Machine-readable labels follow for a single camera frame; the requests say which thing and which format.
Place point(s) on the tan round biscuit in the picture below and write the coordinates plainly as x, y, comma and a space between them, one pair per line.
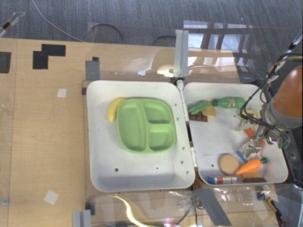
228, 164

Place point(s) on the yellow round toy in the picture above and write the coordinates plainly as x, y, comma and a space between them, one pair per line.
251, 114

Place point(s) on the clear plastic bottle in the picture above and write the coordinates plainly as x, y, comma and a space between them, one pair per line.
248, 131

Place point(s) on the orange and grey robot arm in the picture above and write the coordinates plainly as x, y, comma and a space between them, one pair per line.
287, 96

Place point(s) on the green plastic bottle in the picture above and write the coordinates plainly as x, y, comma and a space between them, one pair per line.
228, 102

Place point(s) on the blue red white carton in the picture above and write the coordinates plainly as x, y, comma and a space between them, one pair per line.
221, 180

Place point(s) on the yellow banana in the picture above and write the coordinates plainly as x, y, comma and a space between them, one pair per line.
111, 111

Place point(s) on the green pea pods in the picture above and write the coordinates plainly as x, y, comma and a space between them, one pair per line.
197, 106

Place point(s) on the white plastic tray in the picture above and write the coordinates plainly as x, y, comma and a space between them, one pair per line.
106, 150
217, 136

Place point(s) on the silver foil packet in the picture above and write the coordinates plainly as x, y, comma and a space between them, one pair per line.
247, 149

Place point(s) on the thin black and white rod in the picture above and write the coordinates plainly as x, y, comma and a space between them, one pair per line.
182, 98

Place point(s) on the green divided plate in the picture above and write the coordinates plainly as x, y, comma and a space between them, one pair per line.
132, 126

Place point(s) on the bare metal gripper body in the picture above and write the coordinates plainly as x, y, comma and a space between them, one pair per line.
266, 133

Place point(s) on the brown chocolate bar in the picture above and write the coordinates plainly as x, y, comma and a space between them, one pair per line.
254, 180
197, 117

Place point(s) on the yellow cheese wedge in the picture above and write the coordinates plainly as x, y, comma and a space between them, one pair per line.
209, 112

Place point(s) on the orange carrot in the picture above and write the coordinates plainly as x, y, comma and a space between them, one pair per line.
249, 166

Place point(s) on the tan bread slice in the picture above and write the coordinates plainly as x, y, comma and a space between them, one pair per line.
252, 174

